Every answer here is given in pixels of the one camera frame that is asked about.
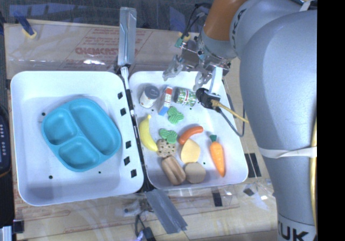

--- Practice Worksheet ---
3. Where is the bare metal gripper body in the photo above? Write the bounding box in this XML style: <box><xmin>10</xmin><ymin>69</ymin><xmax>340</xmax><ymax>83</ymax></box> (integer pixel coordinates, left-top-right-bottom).
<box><xmin>176</xmin><ymin>38</ymin><xmax>232</xmax><ymax>75</ymax></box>

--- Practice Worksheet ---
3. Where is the green printed can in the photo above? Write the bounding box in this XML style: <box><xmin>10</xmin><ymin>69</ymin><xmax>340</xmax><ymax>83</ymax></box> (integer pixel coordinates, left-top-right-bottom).
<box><xmin>173</xmin><ymin>87</ymin><xmax>197</xmax><ymax>107</ymax></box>

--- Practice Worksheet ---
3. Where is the red white blue carton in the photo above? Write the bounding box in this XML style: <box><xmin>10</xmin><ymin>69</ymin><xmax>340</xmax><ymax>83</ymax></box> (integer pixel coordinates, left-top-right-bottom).
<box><xmin>157</xmin><ymin>86</ymin><xmax>174</xmax><ymax>116</ymax></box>

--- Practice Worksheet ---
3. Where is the white can with grey lid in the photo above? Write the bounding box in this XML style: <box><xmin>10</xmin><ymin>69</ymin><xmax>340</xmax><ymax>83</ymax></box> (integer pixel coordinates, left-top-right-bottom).
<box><xmin>139</xmin><ymin>85</ymin><xmax>161</xmax><ymax>108</ymax></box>

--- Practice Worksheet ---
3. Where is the green toy broccoli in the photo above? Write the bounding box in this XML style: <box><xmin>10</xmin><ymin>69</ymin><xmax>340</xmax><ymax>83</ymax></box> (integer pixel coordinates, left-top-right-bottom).
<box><xmin>158</xmin><ymin>128</ymin><xmax>178</xmax><ymax>144</ymax></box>
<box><xmin>167</xmin><ymin>106</ymin><xmax>185</xmax><ymax>125</ymax></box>

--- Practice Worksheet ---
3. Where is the orange sausage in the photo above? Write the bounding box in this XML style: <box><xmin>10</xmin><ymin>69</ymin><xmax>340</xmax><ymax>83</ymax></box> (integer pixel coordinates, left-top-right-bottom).
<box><xmin>178</xmin><ymin>126</ymin><xmax>204</xmax><ymax>146</ymax></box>

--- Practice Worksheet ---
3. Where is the yellow banana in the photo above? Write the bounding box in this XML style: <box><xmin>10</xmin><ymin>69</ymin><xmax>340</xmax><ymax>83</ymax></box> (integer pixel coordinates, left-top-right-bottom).
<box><xmin>139</xmin><ymin>114</ymin><xmax>159</xmax><ymax>152</ymax></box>

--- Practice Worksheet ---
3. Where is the orange carrot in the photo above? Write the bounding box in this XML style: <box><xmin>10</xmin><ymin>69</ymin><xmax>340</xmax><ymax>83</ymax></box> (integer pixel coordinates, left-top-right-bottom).
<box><xmin>209</xmin><ymin>134</ymin><xmax>226</xmax><ymax>178</ymax></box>

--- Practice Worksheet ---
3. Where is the chocolate chip biscuit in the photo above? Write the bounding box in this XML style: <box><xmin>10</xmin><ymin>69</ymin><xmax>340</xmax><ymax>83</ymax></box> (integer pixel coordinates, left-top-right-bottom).
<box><xmin>156</xmin><ymin>139</ymin><xmax>177</xmax><ymax>158</ymax></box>

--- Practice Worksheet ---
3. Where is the white plastic tray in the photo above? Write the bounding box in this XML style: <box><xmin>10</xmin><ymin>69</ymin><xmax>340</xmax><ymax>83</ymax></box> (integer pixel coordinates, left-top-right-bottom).
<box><xmin>10</xmin><ymin>70</ymin><xmax>144</xmax><ymax>206</ymax></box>
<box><xmin>128</xmin><ymin>70</ymin><xmax>249</xmax><ymax>191</ymax></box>

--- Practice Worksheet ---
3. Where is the tan hot dog bun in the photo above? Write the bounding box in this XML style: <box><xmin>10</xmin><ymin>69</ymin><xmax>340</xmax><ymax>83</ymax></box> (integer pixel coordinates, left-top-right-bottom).
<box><xmin>161</xmin><ymin>155</ymin><xmax>187</xmax><ymax>186</ymax></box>

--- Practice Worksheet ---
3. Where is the brown cardboard board red print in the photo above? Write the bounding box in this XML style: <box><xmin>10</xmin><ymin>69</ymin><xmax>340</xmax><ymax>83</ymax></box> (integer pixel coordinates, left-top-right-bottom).
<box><xmin>4</xmin><ymin>18</ymin><xmax>278</xmax><ymax>241</ymax></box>

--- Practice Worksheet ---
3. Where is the blue divided plate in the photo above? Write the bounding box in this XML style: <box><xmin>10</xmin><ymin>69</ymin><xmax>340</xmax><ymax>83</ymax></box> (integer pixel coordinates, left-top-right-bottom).
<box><xmin>41</xmin><ymin>98</ymin><xmax>122</xmax><ymax>173</ymax></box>

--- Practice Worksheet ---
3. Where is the black cylinder on white bracket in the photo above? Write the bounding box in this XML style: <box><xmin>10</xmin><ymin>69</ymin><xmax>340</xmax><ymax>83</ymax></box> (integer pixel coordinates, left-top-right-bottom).
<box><xmin>195</xmin><ymin>67</ymin><xmax>224</xmax><ymax>110</ymax></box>

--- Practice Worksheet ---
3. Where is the black block with thin wires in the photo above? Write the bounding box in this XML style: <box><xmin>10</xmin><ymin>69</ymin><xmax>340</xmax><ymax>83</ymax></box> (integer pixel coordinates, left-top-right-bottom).
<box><xmin>142</xmin><ymin>226</ymin><xmax>156</xmax><ymax>241</ymax></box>

